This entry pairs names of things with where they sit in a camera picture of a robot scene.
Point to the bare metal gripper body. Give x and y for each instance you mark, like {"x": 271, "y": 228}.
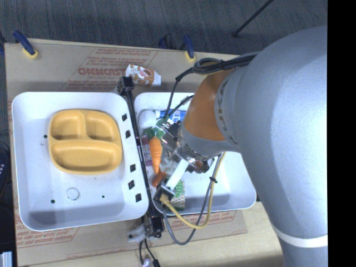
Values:
{"x": 173, "y": 138}

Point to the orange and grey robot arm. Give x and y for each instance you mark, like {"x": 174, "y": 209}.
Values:
{"x": 278, "y": 121}

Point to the blue and white packet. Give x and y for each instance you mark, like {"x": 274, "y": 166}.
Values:
{"x": 174, "y": 115}

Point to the orange toy carrot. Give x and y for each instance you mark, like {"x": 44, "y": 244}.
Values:
{"x": 155, "y": 153}

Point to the pink and white small bottle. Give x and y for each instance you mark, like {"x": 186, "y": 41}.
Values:
{"x": 146, "y": 150}

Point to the white rounded object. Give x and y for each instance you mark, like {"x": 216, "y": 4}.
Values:
{"x": 147, "y": 119}

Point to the thin black and white rod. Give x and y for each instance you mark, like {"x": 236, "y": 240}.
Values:
{"x": 138, "y": 149}

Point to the orange toy sausage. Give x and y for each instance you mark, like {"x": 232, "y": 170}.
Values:
{"x": 158, "y": 179}

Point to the green patterned carton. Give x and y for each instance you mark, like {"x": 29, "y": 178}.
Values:
{"x": 179, "y": 196}

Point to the white and brown carton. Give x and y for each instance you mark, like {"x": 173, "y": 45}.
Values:
{"x": 143, "y": 75}

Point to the white plastic tray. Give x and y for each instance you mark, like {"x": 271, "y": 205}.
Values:
{"x": 222, "y": 188}
{"x": 83, "y": 204}

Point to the yellow divided plate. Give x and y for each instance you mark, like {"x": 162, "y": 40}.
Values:
{"x": 86, "y": 154}

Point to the brown cardboard board, red print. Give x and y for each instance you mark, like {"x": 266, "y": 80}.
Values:
{"x": 69, "y": 63}

